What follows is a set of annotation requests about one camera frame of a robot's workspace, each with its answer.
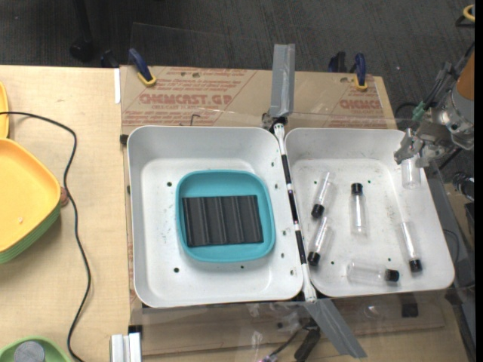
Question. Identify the black ribbed rack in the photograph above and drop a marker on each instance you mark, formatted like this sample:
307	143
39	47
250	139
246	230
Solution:
222	221

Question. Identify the thin black and white rod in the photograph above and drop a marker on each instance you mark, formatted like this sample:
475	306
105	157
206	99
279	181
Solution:
292	202

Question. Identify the clear vial with black cap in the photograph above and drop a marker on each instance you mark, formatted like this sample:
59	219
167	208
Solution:
320	241
323	194
371	273
410	245
357	211

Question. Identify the clear plastic vial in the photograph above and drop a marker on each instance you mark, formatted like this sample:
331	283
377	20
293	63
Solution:
411	175

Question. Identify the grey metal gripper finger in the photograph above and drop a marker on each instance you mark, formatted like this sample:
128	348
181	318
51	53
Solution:
405	145
422	160

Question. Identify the black cylinder on white bracket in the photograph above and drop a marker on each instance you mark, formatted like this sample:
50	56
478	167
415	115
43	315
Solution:
463	185

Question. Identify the yellow plate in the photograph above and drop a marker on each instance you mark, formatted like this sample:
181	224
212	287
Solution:
22	198

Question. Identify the grey can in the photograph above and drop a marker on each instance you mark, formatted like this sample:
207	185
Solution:
29	353

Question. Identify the green plate stack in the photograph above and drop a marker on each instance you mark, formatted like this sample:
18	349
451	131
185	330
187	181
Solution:
37	245

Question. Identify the blue plate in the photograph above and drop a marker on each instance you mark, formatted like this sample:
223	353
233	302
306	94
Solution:
226	181

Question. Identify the white plastic tray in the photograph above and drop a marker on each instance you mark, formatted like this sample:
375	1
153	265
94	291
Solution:
158	277
377	157

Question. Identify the small brown disc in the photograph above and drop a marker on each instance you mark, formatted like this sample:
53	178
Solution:
64	196

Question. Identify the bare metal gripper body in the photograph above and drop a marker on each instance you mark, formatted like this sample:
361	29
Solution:
449	128

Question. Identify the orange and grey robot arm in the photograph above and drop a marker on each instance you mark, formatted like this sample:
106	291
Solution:
466	77

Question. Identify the brown cardboard board red print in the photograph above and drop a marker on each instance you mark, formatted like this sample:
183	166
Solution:
234	96

